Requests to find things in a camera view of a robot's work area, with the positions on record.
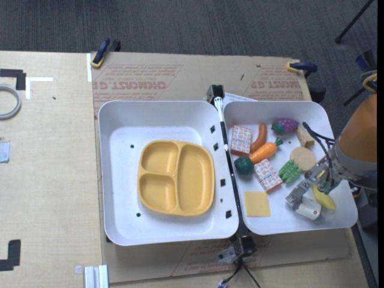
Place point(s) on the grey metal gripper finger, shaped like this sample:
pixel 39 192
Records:
pixel 296 197

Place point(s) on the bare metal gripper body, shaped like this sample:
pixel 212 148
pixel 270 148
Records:
pixel 321 175

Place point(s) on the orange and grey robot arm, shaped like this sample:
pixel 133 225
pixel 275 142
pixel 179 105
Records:
pixel 358 130

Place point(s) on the white packet with orange dot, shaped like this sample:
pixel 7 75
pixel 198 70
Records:
pixel 310 210

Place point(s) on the white plastic tray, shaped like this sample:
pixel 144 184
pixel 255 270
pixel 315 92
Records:
pixel 126 172
pixel 288 220

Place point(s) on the round tan biscuit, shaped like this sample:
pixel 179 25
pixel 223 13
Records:
pixel 303 157

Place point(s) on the yellow banana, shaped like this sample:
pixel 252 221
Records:
pixel 325 201

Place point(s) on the green pea pods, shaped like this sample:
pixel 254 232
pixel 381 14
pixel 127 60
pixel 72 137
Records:
pixel 289 171

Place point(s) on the orange and white carton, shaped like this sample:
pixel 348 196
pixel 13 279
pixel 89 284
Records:
pixel 241 140
pixel 268 175

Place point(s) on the yellow cheese slice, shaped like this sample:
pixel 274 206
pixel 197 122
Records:
pixel 256 204

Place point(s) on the tan ice cream cone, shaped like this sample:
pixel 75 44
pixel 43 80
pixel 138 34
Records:
pixel 305 138

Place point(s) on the orange carrot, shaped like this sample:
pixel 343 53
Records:
pixel 264 152

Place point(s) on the purple grapes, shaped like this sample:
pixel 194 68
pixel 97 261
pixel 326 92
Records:
pixel 286 125

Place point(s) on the green broccoli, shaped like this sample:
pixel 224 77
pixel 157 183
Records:
pixel 244 165

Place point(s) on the black block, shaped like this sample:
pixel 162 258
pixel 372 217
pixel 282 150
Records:
pixel 247 245
pixel 216 90

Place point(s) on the brown sausage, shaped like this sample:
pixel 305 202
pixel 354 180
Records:
pixel 260 136

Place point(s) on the thin black and white rod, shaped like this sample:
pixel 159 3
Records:
pixel 231 166

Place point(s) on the yellow divided plate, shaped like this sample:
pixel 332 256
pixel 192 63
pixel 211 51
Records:
pixel 195 175

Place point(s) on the brown cardboard board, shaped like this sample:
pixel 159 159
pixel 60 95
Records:
pixel 186 76

